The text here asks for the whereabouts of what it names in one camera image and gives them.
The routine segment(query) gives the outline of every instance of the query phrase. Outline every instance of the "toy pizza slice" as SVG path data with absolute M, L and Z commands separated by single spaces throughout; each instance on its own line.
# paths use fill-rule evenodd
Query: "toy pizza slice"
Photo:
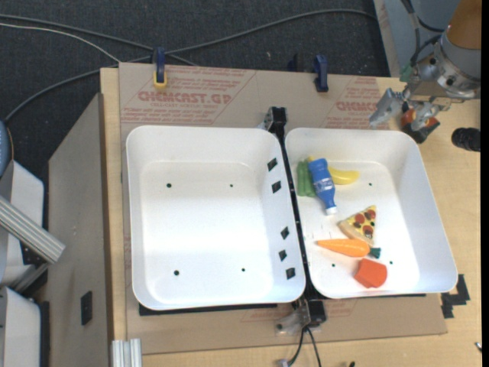
M 375 217 L 377 215 L 377 207 L 371 205 L 361 212 L 342 220 L 338 227 L 343 233 L 352 239 L 361 239 L 366 241 L 369 246 L 374 245 L 374 230 Z

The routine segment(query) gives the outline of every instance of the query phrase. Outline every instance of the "empty white tray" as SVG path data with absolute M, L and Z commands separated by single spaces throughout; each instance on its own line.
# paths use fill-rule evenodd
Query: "empty white tray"
M 335 187 L 338 212 L 327 216 L 319 198 L 298 197 L 309 271 L 316 289 L 330 298 L 450 291 L 458 278 L 452 252 L 416 142 L 402 132 L 298 128 L 286 137 L 296 178 L 299 161 L 325 158 L 357 181 Z M 359 258 L 330 252 L 318 239 L 344 238 L 338 222 L 377 206 L 375 245 L 387 281 L 366 288 L 353 275 Z
M 152 310 L 296 300 L 305 276 L 278 140 L 145 125 L 126 141 L 132 287 Z

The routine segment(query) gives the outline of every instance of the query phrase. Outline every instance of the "dark floor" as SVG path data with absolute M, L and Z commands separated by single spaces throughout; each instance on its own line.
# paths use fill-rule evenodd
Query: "dark floor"
M 310 11 L 337 8 L 375 16 L 372 0 L 0 0 L 0 15 L 59 22 L 166 50 Z M 46 27 L 5 17 L 0 17 L 0 23 Z M 143 48 L 70 33 L 103 47 L 119 60 L 151 54 Z M 55 83 L 113 64 L 87 44 L 45 31 L 0 26 L 0 40 L 1 119 Z M 287 70 L 287 63 L 298 52 L 311 63 L 314 55 L 325 54 L 330 73 L 389 76 L 375 18 L 356 13 L 297 18 L 179 56 L 207 67 Z M 182 64 L 170 58 L 167 62 Z M 50 156 L 98 90 L 99 77 L 92 75 L 51 90 L 12 115 L 8 126 L 15 159 L 44 179 Z

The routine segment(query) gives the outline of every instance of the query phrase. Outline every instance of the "wooden surface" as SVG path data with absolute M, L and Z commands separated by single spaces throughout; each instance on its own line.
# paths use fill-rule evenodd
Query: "wooden surface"
M 330 88 L 335 77 L 329 77 Z M 386 87 L 400 89 L 396 79 L 378 79 L 381 93 Z M 118 71 L 102 69 L 101 92 L 104 96 L 105 172 L 109 231 L 106 252 L 110 265 L 109 320 L 115 339 L 125 339 L 125 274 L 124 241 L 121 211 L 121 147 L 118 114 Z M 413 336 L 396 339 L 369 339 L 320 343 L 322 365 L 344 367 L 379 366 L 460 366 L 482 365 L 481 352 L 475 343 L 481 342 L 481 233 L 480 233 L 480 153 L 455 147 L 451 134 L 460 127 L 480 128 L 480 102 L 453 105 L 441 113 L 442 123 L 419 146 L 440 216 L 452 247 L 458 273 L 465 276 L 470 300 L 454 306 L 455 318 L 447 319 L 448 332 L 437 336 Z M 144 357 L 144 367 L 151 366 L 250 366 L 274 365 L 278 359 L 289 359 L 296 345 L 230 349 L 202 352 L 167 353 Z M 313 347 L 306 341 L 295 366 L 316 365 Z

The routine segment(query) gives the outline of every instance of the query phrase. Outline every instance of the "toy bottle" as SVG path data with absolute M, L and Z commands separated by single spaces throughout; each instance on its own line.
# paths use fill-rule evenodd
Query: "toy bottle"
M 335 184 L 328 170 L 328 162 L 325 158 L 310 161 L 309 171 L 313 177 L 316 195 L 325 204 L 326 215 L 336 213 L 338 209 L 335 204 Z

